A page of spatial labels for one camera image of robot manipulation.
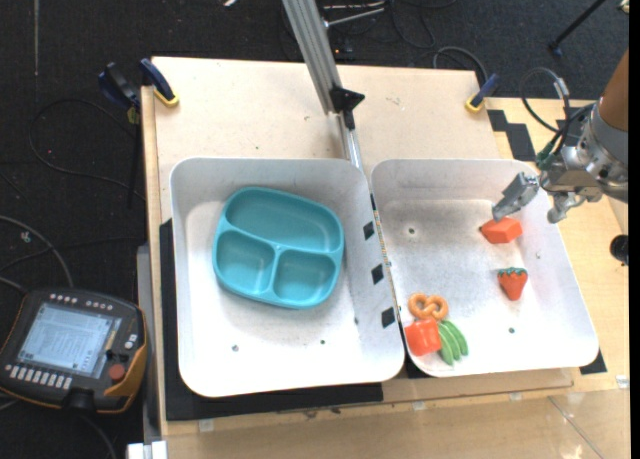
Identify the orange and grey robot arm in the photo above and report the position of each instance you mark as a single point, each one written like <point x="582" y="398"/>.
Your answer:
<point x="614" y="107"/>

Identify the teal divided plate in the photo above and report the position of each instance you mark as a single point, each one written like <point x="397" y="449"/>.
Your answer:
<point x="260" y="217"/>

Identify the orange block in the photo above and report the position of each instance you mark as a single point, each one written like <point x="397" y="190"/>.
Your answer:
<point x="501" y="231"/>

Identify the orange pretzel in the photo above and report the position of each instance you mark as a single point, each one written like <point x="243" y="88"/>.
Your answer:
<point x="419" y="308"/>

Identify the white plastic tray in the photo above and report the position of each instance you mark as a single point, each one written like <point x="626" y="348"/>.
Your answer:
<point x="280" y="347"/>
<point x="450" y="257"/>

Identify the green pea pods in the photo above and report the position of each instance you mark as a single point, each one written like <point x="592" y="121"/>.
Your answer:
<point x="452" y="342"/>

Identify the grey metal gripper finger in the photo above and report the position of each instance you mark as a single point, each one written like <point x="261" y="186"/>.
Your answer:
<point x="516" y="194"/>
<point x="560" y="208"/>

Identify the thin black and white rod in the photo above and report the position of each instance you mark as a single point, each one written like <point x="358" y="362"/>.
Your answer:
<point x="353" y="147"/>

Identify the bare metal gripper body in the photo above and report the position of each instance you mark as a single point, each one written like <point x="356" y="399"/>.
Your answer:
<point x="575" y="174"/>

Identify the red strawberry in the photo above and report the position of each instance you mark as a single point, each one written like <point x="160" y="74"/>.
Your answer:
<point x="513" y="284"/>

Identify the pale wood board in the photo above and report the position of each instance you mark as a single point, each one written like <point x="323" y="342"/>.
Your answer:
<point x="240" y="117"/>

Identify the orange bell pepper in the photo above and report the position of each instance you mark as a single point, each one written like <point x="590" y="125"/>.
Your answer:
<point x="422" y="338"/>

